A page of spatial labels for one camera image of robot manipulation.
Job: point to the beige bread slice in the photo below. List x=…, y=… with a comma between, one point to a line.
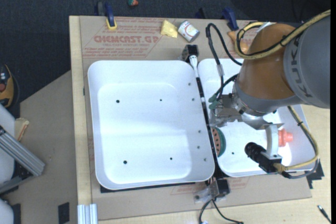
x=21, y=128

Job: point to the white can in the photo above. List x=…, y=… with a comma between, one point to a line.
x=187, y=31

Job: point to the brown cardboard board red print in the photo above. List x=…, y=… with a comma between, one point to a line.
x=126, y=42

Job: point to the red and green strawberry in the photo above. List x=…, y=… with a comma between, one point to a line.
x=133, y=1

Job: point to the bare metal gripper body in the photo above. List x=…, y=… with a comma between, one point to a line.
x=231, y=108

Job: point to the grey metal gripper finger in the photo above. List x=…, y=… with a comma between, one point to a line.
x=223, y=123
x=213, y=121

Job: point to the orange rounded toy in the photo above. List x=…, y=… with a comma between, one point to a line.
x=237, y=40

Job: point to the white plastic tray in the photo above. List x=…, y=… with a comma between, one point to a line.
x=244, y=162
x=147, y=126

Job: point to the red and green watermelon slice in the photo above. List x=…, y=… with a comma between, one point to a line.
x=220, y=142

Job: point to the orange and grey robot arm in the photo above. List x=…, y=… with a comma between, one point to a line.
x=267, y=70

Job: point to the black cylinder on white bracket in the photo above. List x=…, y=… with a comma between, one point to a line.
x=262, y=156

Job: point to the yellow cheese wedge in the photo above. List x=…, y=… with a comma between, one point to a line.
x=168, y=29

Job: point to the thin black and white rod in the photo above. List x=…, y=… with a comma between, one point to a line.
x=202, y=97

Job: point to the orange toy bottle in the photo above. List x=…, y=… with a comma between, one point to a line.
x=284, y=137

